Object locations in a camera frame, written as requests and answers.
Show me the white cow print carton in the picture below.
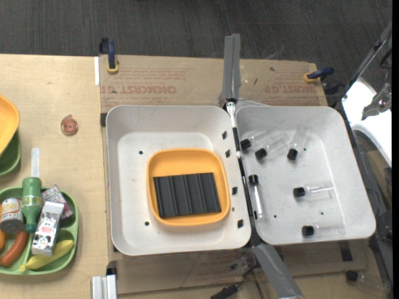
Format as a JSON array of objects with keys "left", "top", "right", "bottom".
[{"left": 31, "top": 201, "right": 65, "bottom": 257}]

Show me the colourful packet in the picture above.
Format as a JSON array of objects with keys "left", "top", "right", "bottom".
[{"left": 41, "top": 184, "right": 75, "bottom": 221}]

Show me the yellow banana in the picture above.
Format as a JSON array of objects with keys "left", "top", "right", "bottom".
[{"left": 24, "top": 239, "right": 76, "bottom": 271}]

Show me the black ribbed rack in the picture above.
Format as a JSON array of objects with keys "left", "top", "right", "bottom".
[{"left": 152, "top": 172, "right": 223, "bottom": 219}]

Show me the green divided plate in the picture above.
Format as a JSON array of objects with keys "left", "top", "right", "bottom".
[
  {"left": 0, "top": 186, "right": 79, "bottom": 276},
  {"left": 0, "top": 129, "right": 22, "bottom": 178}
]

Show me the orange divided plate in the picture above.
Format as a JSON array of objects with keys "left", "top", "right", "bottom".
[{"left": 0, "top": 94, "right": 21, "bottom": 156}]

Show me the thin black and white rod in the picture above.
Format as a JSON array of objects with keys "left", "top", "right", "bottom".
[{"left": 226, "top": 102, "right": 260, "bottom": 246}]

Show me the green bottle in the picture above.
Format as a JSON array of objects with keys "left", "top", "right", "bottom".
[{"left": 21, "top": 176, "right": 43, "bottom": 234}]

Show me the white plastic tray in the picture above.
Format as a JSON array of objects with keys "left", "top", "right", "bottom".
[
  {"left": 234, "top": 105, "right": 377, "bottom": 247},
  {"left": 105, "top": 105, "right": 252, "bottom": 257}
]

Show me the small can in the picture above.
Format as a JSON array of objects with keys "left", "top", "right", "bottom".
[{"left": 0, "top": 197, "right": 26, "bottom": 235}]

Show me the brown cardboard board red print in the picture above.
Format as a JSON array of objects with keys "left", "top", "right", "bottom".
[{"left": 99, "top": 54, "right": 369, "bottom": 295}]

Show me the brown sausage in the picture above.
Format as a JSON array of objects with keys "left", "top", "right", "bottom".
[{"left": 0, "top": 229, "right": 30, "bottom": 268}]

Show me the pink round disc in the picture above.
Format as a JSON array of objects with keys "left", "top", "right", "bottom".
[{"left": 60, "top": 114, "right": 79, "bottom": 136}]

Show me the clear plastic bottle black cap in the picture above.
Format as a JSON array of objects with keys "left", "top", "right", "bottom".
[
  {"left": 248, "top": 174, "right": 269, "bottom": 222},
  {"left": 301, "top": 220, "right": 347, "bottom": 238},
  {"left": 292, "top": 182, "right": 335, "bottom": 199},
  {"left": 345, "top": 270, "right": 392, "bottom": 294},
  {"left": 286, "top": 126, "right": 311, "bottom": 161},
  {"left": 239, "top": 130, "right": 274, "bottom": 151},
  {"left": 254, "top": 133, "right": 291, "bottom": 161}
]

